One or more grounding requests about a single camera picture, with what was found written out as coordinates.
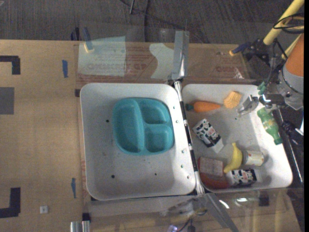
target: yellow banana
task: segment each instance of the yellow banana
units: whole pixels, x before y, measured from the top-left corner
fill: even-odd
[[[223,172],[226,174],[231,170],[238,169],[242,162],[242,152],[237,148],[236,143],[232,143],[233,157],[232,160],[224,167]]]

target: green bottle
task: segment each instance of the green bottle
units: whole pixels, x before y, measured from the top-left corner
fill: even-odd
[[[257,115],[261,118],[266,132],[274,138],[275,145],[282,144],[282,138],[279,136],[279,126],[271,112],[267,112],[263,107],[257,111]]]

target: orange carrot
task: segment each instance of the orange carrot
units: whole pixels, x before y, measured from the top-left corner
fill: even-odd
[[[219,104],[215,104],[215,103],[207,102],[207,101],[202,101],[202,102],[197,101],[193,105],[186,104],[186,109],[188,111],[194,110],[197,113],[211,111],[214,109],[218,109],[220,107],[221,105]]]

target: blue tape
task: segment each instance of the blue tape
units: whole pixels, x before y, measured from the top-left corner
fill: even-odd
[[[68,77],[68,62],[66,60],[62,60],[62,71],[64,78]]]

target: blue plate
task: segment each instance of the blue plate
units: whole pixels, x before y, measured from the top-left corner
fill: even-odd
[[[169,109],[149,98],[125,98],[112,110],[112,130],[117,146],[131,155],[159,154],[174,145]]]

